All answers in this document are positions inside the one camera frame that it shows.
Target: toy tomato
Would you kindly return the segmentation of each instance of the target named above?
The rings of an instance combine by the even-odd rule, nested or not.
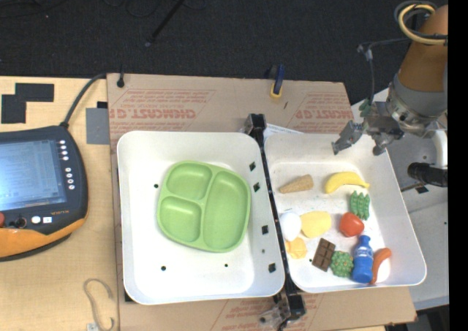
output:
[[[364,230],[364,223],[351,212],[343,214],[339,222],[339,230],[344,236],[359,235]]]

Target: green plate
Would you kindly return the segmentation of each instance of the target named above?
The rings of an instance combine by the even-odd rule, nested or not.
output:
[[[250,199],[249,185],[239,174],[204,162],[182,161],[165,176],[156,217],[171,240],[227,252],[244,238]]]

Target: toy banana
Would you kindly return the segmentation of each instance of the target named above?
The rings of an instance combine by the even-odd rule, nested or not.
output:
[[[366,183],[362,178],[352,171],[337,172],[329,177],[325,184],[325,193],[330,194],[335,192],[339,187],[350,184],[354,186],[362,186],[368,188],[369,183]]]

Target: blue bottle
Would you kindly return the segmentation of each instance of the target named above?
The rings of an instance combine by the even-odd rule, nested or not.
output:
[[[359,243],[354,249],[351,278],[358,283],[366,284],[372,280],[372,263],[374,262],[374,252],[369,245],[370,237],[361,235]]]

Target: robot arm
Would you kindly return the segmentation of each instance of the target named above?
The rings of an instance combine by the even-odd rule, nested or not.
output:
[[[404,4],[396,9],[396,19],[412,44],[389,85],[388,98],[385,102],[364,102],[360,107],[363,123],[348,122],[332,148],[338,154],[362,134],[369,134],[377,156],[406,133],[431,138],[438,151],[437,163],[411,164],[408,175],[424,183],[447,186],[446,128],[440,128],[437,120],[448,111],[448,5],[435,9],[419,1],[401,8]],[[429,18],[419,31],[409,30],[406,21],[421,12],[428,12]]]

